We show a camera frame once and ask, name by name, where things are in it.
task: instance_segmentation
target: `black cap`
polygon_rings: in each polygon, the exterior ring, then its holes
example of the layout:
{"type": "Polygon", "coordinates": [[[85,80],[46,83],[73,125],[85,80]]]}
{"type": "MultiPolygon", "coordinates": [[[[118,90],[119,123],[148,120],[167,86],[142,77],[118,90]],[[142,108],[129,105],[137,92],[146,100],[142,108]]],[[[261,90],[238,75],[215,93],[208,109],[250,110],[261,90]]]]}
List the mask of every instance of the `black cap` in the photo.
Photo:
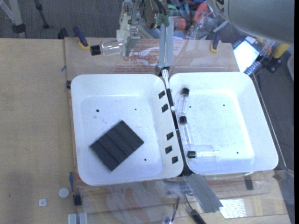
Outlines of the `black cap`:
{"type": "Polygon", "coordinates": [[[182,90],[182,94],[183,94],[183,95],[189,95],[189,92],[190,92],[190,90],[189,90],[188,88],[184,88],[184,89],[182,90]]]}
{"type": "Polygon", "coordinates": [[[100,45],[90,46],[90,53],[92,56],[97,56],[101,54],[100,45]]]}
{"type": "Polygon", "coordinates": [[[179,123],[180,124],[186,124],[187,123],[187,117],[186,116],[179,117],[179,123]]]}
{"type": "Polygon", "coordinates": [[[194,159],[194,158],[196,158],[196,152],[195,152],[195,151],[188,151],[188,152],[187,152],[187,157],[188,157],[189,159],[194,159]]]}

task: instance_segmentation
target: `gray floor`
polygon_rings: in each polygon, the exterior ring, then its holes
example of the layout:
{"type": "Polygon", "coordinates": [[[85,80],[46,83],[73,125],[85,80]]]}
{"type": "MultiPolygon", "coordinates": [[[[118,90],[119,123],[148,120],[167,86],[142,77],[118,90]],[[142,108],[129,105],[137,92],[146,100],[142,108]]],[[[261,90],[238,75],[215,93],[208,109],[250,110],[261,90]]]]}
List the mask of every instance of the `gray floor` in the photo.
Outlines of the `gray floor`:
{"type": "MultiPolygon", "coordinates": [[[[73,36],[73,26],[82,29],[87,37],[116,37],[119,28],[118,19],[123,0],[40,0],[43,5],[44,15],[50,25],[43,29],[43,23],[35,9],[33,0],[18,0],[23,22],[27,27],[28,38],[57,39],[60,28],[66,28],[69,35],[73,36]]],[[[12,32],[12,22],[0,8],[0,37],[16,38],[12,32]]],[[[231,27],[222,37],[223,42],[232,42],[241,33],[231,27]]],[[[274,130],[286,166],[294,170],[294,82],[287,67],[290,53],[282,57],[282,64],[272,74],[264,69],[258,76],[260,89],[265,100],[274,130]]],[[[281,160],[277,169],[284,169],[281,160]]],[[[286,204],[290,218],[294,223],[293,181],[281,185],[286,197],[286,204]]]]}

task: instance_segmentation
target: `white tray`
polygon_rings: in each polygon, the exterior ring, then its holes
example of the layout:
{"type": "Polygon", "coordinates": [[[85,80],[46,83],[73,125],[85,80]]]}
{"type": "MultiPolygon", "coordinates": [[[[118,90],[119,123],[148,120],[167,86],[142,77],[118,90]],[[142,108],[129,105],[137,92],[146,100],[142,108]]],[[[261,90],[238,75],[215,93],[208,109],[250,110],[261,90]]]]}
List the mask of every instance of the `white tray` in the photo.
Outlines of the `white tray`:
{"type": "Polygon", "coordinates": [[[219,159],[189,159],[197,174],[220,175],[271,170],[278,155],[255,87],[240,72],[178,73],[170,78],[174,102],[190,90],[187,122],[194,143],[211,145],[219,159]]]}
{"type": "Polygon", "coordinates": [[[71,82],[74,131],[80,178],[89,185],[107,185],[180,175],[183,161],[163,81],[154,75],[81,75],[71,82]],[[110,171],[89,147],[124,120],[144,141],[110,171]],[[167,140],[166,135],[173,132],[167,140]],[[165,153],[171,146],[172,151],[165,153]]]}

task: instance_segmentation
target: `wooden table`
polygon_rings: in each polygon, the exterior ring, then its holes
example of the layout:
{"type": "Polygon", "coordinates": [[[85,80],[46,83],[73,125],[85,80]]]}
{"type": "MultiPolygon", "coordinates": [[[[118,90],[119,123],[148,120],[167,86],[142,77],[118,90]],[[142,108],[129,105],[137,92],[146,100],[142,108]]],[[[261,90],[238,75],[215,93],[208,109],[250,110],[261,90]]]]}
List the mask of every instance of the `wooden table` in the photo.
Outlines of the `wooden table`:
{"type": "MultiPolygon", "coordinates": [[[[0,39],[2,224],[67,223],[68,214],[76,212],[72,193],[58,196],[62,187],[71,190],[74,171],[64,48],[62,40],[0,39]],[[39,207],[42,198],[45,207],[39,207]]],[[[229,220],[220,212],[202,216],[219,224],[290,223],[285,213],[229,220]]],[[[193,222],[183,217],[176,223],[193,222]]]]}

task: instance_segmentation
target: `small white cube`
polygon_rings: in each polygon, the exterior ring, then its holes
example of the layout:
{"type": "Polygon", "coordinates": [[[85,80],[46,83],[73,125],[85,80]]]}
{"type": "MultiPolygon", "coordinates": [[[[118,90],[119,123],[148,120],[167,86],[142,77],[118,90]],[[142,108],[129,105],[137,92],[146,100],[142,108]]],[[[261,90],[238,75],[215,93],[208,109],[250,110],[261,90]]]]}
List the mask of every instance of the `small white cube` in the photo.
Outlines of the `small white cube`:
{"type": "Polygon", "coordinates": [[[39,200],[38,200],[38,204],[39,204],[40,207],[45,207],[45,206],[47,206],[47,199],[46,199],[46,198],[39,199],[39,200]]]}

